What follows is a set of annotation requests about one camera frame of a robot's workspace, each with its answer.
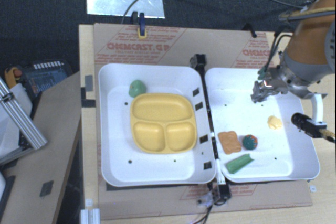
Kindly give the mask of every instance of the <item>yellow clip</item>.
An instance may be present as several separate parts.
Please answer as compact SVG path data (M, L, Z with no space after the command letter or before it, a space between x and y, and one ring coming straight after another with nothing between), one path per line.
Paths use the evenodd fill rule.
M147 38L147 30L145 29L145 35L141 36L141 34L140 34L140 27L139 27L138 28L138 38L139 39L145 39L145 38Z

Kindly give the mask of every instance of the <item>yellow plate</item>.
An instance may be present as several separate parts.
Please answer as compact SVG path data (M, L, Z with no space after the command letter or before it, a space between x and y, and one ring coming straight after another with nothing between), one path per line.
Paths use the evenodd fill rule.
M144 93L131 104L136 145L148 153L181 153L197 141L196 120L189 100L178 94Z

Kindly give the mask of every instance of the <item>white tray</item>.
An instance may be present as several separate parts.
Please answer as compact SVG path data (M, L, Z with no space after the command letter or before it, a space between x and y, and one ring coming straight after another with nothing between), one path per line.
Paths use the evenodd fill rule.
M141 80L147 92L175 93L194 107L196 146L185 153L150 154L140 150L132 137L128 95L134 80ZM216 174L202 81L189 67L124 65L112 63L99 72L102 174L114 186L200 184ZM203 108L195 110L195 105ZM200 137L208 141L201 143Z
M212 68L205 76L221 170L237 183L312 179L320 171L312 139L292 124L294 113L303 114L295 95L278 94L254 104L250 95L257 70ZM281 119L283 127L271 130L268 117ZM247 134L258 138L258 147L248 151L225 154L217 137L220 132L235 131L240 142ZM229 161L250 153L254 161L235 174L225 166Z

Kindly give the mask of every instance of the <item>white container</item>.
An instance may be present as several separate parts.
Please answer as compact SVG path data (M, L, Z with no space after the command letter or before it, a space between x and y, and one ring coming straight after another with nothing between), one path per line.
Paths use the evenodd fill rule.
M278 94L254 104L250 95L256 80L255 69L212 68L205 76L211 114L217 140L221 170L233 182L265 182L313 179L320 171L312 138L300 132L291 122L294 113L303 114L300 99ZM282 128L268 127L269 116L282 121ZM217 137L220 132L235 131L242 144L247 134L258 138L258 146L249 151L225 154ZM250 153L253 162L235 174L225 166L229 161Z
M269 97L254 104L250 95L257 70L213 68L206 73L221 172L237 183L315 178L320 170L312 139L299 132L291 116L303 113L300 99L291 93ZM150 154L140 150L132 137L128 95L134 80L141 80L147 92L175 93L186 97L195 110L196 146L185 153ZM216 174L209 122L199 74L189 67L109 64L99 72L102 174L114 186L161 184L201 184ZM281 119L283 127L271 130L268 117ZM240 142L247 134L258 138L253 151L225 154L217 138L219 132L235 131ZM208 141L201 143L200 137ZM235 174L225 164L250 153L252 163ZM211 168L204 169L208 163Z
M141 80L148 93L175 93L193 105L197 142L184 153L151 154L140 150L132 136L129 86ZM99 72L102 174L114 186L200 184L216 174L202 81L189 67L109 64ZM203 108L196 110L197 104ZM201 143L200 137L208 136Z

